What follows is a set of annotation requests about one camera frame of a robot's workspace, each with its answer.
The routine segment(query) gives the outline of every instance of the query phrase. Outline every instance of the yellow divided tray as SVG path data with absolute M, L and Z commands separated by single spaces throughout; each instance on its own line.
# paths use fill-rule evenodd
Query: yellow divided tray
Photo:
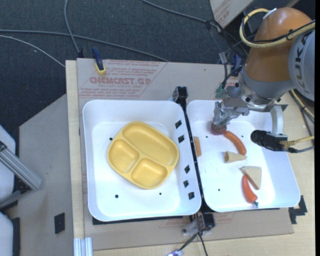
M 107 159 L 122 177 L 143 189 L 160 186 L 179 159 L 177 145 L 152 126 L 134 121 L 112 140 Z

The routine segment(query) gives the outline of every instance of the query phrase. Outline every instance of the wire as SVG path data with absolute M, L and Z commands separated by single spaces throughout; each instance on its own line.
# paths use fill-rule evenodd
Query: wire
M 198 22 L 202 22 L 202 23 L 206 23 L 206 22 L 207 22 L 207 21 L 204 20 L 204 19 L 197 18 L 197 17 L 191 16 L 191 15 L 187 15 L 187 14 L 184 14 L 184 13 L 181 13 L 181 12 L 174 11 L 174 10 L 170 10 L 170 9 L 161 7 L 161 6 L 159 6 L 159 5 L 156 5 L 156 4 L 152 3 L 152 2 L 146 1 L 146 0 L 140 0 L 140 1 L 141 1 L 141 2 L 144 2 L 144 3 L 147 4 L 147 5 L 156 7 L 156 8 L 158 8 L 158 9 L 160 9 L 160 10 L 166 11 L 166 12 L 168 12 L 168 13 L 172 13 L 172 14 L 175 14 L 175 15 L 180 15 L 180 16 L 182 16 L 182 17 L 186 17 L 186 18 L 189 18 L 189 19 L 192 19 L 192 20 L 195 20 L 195 21 L 198 21 Z
M 313 20 L 312 22 L 303 25 L 301 27 L 299 27 L 298 29 L 295 30 L 290 30 L 288 32 L 288 34 L 284 34 L 281 35 L 279 37 L 273 38 L 273 39 L 268 39 L 268 40 L 259 40 L 259 41 L 250 41 L 247 39 L 247 37 L 245 36 L 245 25 L 248 22 L 248 20 L 255 14 L 257 13 L 268 13 L 270 10 L 265 9 L 265 8 L 258 8 L 255 9 L 253 11 L 251 11 L 250 13 L 248 13 L 241 22 L 241 26 L 239 29 L 239 35 L 241 40 L 249 47 L 253 47 L 253 48 L 267 48 L 267 47 L 271 47 L 271 46 L 275 46 L 275 45 L 279 45 L 282 44 L 286 41 L 292 40 L 294 37 L 312 30 L 316 27 L 316 21 Z
M 198 21 L 198 22 L 201 22 L 201 23 L 205 23 L 206 25 L 210 25 L 210 26 L 213 26 L 215 28 L 219 28 L 220 31 L 222 32 L 222 36 L 224 37 L 224 39 L 226 40 L 226 42 L 228 43 L 229 47 L 234 51 L 234 53 L 236 53 L 237 55 L 239 55 L 242 59 L 246 59 L 245 56 L 243 56 L 242 54 L 238 53 L 237 50 L 233 47 L 233 45 L 230 43 L 230 40 L 228 37 L 232 38 L 235 42 L 237 41 L 231 34 L 229 34 L 228 32 L 226 32 L 222 26 L 214 19 L 210 19 L 210 20 L 204 20 L 204 19 L 201 19 L 201 18 L 198 18 L 198 17 L 194 17 L 194 16 L 191 16 L 191 15 L 187 15 L 187 14 L 184 14 L 184 13 L 181 13 L 181 12 L 177 12 L 177 11 L 174 11 L 174 10 L 170 10 L 170 9 L 167 9 L 167 8 L 164 8 L 164 7 L 161 7 L 159 5 L 156 5 L 154 3 L 151 3 L 149 1 L 146 1 L 146 0 L 140 0 L 142 1 L 143 3 L 145 4 L 148 4 L 150 6 L 153 6 L 155 8 L 158 8 L 160 10 L 163 10 L 163 11 L 166 11 L 168 13 L 171 13 L 171 14 L 175 14 L 175 15 L 179 15 L 179 16 L 182 16 L 182 17 L 185 17 L 185 18 L 189 18 L 189 19 L 192 19 L 192 20 L 195 20 L 195 21 Z
M 295 102 L 300 107 L 300 111 L 304 112 L 306 116 L 310 119 L 310 121 L 314 124 L 315 123 L 315 116 L 311 113 L 311 111 L 305 106 L 305 104 L 301 101 L 301 99 L 298 97 L 298 95 L 295 93 L 294 90 L 289 91 L 292 98 L 295 100 Z
M 184 245 L 181 246 L 181 248 L 178 251 L 182 251 L 186 246 L 188 246 L 193 240 L 195 240 L 196 236 L 198 235 L 198 233 L 196 233 L 195 235 L 193 235 L 188 241 L 186 241 L 184 243 Z
M 314 140 L 315 139 L 315 136 L 308 136 L 308 137 L 305 137 L 305 138 L 300 138 L 300 139 L 296 139 L 296 140 L 282 140 L 282 141 L 279 141 L 280 144 L 284 145 L 284 147 L 289 147 L 289 146 L 293 146 L 293 145 L 296 145 L 298 143 L 301 143 L 301 142 L 307 142 L 307 141 L 311 141 L 311 140 Z
M 306 152 L 306 151 L 312 150 L 314 148 L 315 148 L 315 145 L 312 145 L 311 147 L 307 147 L 307 148 L 304 148 L 304 149 L 295 149 L 293 147 L 289 147 L 288 148 L 288 152 L 290 152 L 290 153 L 302 153 L 302 152 Z
M 65 37 L 70 37 L 70 34 L 67 33 L 61 33 L 61 32 L 51 32 L 51 31 L 36 31 L 36 30 L 12 30 L 12 29 L 0 29 L 0 33 L 27 33 L 27 34 L 46 34 L 46 35 L 55 35 L 55 36 L 65 36 Z M 79 39 L 84 39 L 84 40 L 88 40 L 88 41 L 93 41 L 93 42 L 97 42 L 97 43 L 101 43 L 104 45 L 108 45 L 108 46 L 113 46 L 113 47 L 117 47 L 117 48 L 121 48 L 121 49 L 125 49 L 131 52 L 135 52 L 135 53 L 139 53 L 139 54 L 143 54 L 164 62 L 169 62 L 169 60 L 150 54 L 148 52 L 142 51 L 142 50 L 137 50 L 137 49 L 133 49 L 130 47 L 126 47 L 123 45 L 119 45 L 119 44 L 115 44 L 112 42 L 107 42 L 107 41 L 102 41 L 99 39 L 94 39 L 94 38 L 90 38 L 87 36 L 82 36 L 82 35 L 75 35 L 73 34 L 73 37 L 75 38 L 79 38 Z
M 64 67 L 64 68 L 66 67 L 66 66 L 63 65 L 60 61 L 58 61 L 57 59 L 55 59 L 54 57 L 52 57 L 50 54 L 48 54 L 48 53 L 45 52 L 44 50 L 40 49 L 39 47 L 37 47 L 37 46 L 35 46 L 35 45 L 33 45 L 33 44 L 29 43 L 29 42 L 22 41 L 22 40 L 20 40 L 20 39 L 14 38 L 14 37 L 12 37 L 12 36 L 6 36 L 6 35 L 1 35 L 1 34 L 0 34 L 0 37 L 1 37 L 1 38 L 7 38 L 7 39 L 16 40 L 16 41 L 18 41 L 18 42 L 20 42 L 20 43 L 23 43 L 23 44 L 26 44 L 26 45 L 28 45 L 28 46 L 31 46 L 31 47 L 37 49 L 38 51 L 42 52 L 43 54 L 47 55 L 50 59 L 54 60 L 55 62 L 57 62 L 57 63 L 58 63 L 59 65 L 61 65 L 62 67 Z
M 198 236 L 199 236 L 199 238 L 200 238 L 200 240 L 201 240 L 204 253 L 205 253 L 206 256 L 208 256 L 207 249 L 206 249 L 206 246 L 205 246 L 205 242 L 204 242 L 204 240 L 202 239 L 202 235 L 200 234 L 200 232 L 198 233 Z
M 73 42 L 73 44 L 74 44 L 74 47 L 75 47 L 75 49 L 76 49 L 76 52 L 79 54 L 79 53 L 80 53 L 79 48 L 78 48 L 77 43 L 76 43 L 76 40 L 75 40 L 75 38 L 74 38 L 74 36 L 73 36 L 73 34 L 72 34 L 72 32 L 71 32 L 71 29 L 70 29 L 70 26 L 69 26 L 69 22 L 68 22 L 68 17 L 67 17 L 67 6 L 68 6 L 68 3 L 69 3 L 69 0 L 66 0 L 66 1 L 65 1 L 65 4 L 64 4 L 64 19 L 65 19 L 65 24 L 66 24 L 66 27 L 67 27 L 67 29 L 68 29 L 68 31 L 69 31 L 69 34 L 70 34 L 70 37 L 71 37 L 72 42 Z
M 225 78 L 224 80 L 222 81 L 222 89 L 224 89 L 226 87 L 226 83 L 227 83 L 227 80 L 234 74 L 234 73 L 237 73 L 239 72 L 241 69 L 242 69 L 243 66 L 238 66 L 236 69 L 232 70 Z
M 205 246 L 205 243 L 204 243 L 204 240 L 202 239 L 202 235 L 200 232 L 196 233 L 195 235 L 193 235 L 188 241 L 185 242 L 185 244 L 183 246 L 181 246 L 181 248 L 179 250 L 177 250 L 178 252 L 179 251 L 182 251 L 185 247 L 187 247 L 197 236 L 199 236 L 200 240 L 201 240 L 201 243 L 202 243 L 202 246 L 203 246 L 203 250 L 204 250 L 204 253 L 206 256 L 208 256 L 208 253 L 207 253 L 207 250 L 206 250 L 206 246 Z

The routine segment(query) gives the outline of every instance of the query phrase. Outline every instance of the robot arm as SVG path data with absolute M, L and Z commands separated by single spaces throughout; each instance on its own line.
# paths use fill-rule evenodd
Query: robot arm
M 272 134 L 276 140 L 283 130 L 282 111 L 285 105 L 275 104 L 281 96 L 292 89 L 298 89 L 304 96 L 314 101 L 315 96 L 315 22 L 299 10 L 279 8 L 266 12 L 245 65 L 239 73 L 239 83 L 227 87 L 222 101 L 216 102 L 211 132 L 223 134 L 230 120 L 250 111 L 271 112 Z M 271 150 L 281 148 L 269 147 Z

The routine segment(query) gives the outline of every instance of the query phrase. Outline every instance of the white tray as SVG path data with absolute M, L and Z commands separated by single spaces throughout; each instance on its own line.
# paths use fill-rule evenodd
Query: white tray
M 223 135 L 211 133 L 214 108 L 214 100 L 194 100 L 187 105 L 192 135 L 200 140 L 202 155 L 197 158 L 197 162 L 206 204 L 217 212 L 257 209 L 244 198 L 241 187 L 243 174 L 240 168 L 260 166 L 261 188 L 252 189 L 258 197 L 258 209 L 297 205 L 300 201 L 300 191 L 288 154 L 266 149 L 250 139 L 254 130 L 271 130 L 271 114 L 250 111 L 249 115 L 239 116 L 230 122 L 227 129 L 241 138 L 247 150 L 247 159 L 225 163 L 225 151 L 238 151 Z
M 97 99 L 89 101 L 82 114 L 88 207 L 93 217 L 109 222 L 187 216 L 200 209 L 202 200 L 188 130 L 179 105 L 171 101 Z M 155 189 L 143 189 L 130 183 L 108 163 L 110 138 L 134 121 L 151 125 L 172 139 L 179 149 L 177 165 Z

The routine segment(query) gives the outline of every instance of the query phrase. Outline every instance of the hole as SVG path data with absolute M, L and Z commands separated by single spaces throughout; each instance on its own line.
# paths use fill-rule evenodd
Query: hole
M 189 200 L 190 200 L 190 199 L 192 199 L 192 198 L 195 197 L 195 193 L 194 193 L 194 192 L 190 192 L 190 193 L 188 194 L 188 196 L 189 196 Z
M 186 168 L 184 168 L 184 171 L 185 171 L 186 174 L 190 171 L 189 165 L 187 165 Z
M 184 185 L 184 187 L 186 188 L 186 187 L 189 185 L 189 182 L 188 182 L 187 180 L 185 180 L 185 181 L 183 182 L 183 185 Z
M 184 140 L 185 140 L 185 136 L 183 135 L 178 138 L 179 143 L 183 142 Z
M 178 122 L 175 123 L 175 128 L 178 129 L 178 127 L 181 125 L 181 120 L 179 120 Z

